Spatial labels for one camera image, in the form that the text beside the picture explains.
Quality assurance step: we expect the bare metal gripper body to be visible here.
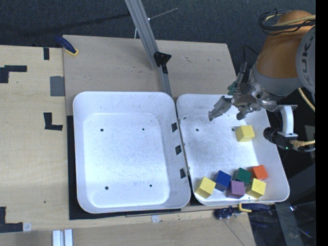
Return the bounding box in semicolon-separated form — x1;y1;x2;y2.
231;82;280;112

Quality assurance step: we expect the yellow cube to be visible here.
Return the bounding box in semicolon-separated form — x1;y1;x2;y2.
194;176;217;199
235;125;256;142
245;177;267;199

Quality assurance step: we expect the white plastic tray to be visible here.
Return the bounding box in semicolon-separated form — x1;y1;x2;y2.
72;91;192;214
175;93;291;207

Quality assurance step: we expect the orange cube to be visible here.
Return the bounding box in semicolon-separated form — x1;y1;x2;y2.
249;164;269;180

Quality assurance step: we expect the green cube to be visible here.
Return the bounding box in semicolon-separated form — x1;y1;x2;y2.
232;167;253;185

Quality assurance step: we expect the blue cube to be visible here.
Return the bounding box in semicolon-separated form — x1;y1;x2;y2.
214;170;233;192

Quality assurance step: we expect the purple cube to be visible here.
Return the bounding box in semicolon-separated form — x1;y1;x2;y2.
225;179;247;199

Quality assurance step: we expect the pale wood board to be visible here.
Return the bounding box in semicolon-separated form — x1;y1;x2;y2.
62;34;275;232

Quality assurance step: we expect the black cylinder on white bracket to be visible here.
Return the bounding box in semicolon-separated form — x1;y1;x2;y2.
263;105;299;151

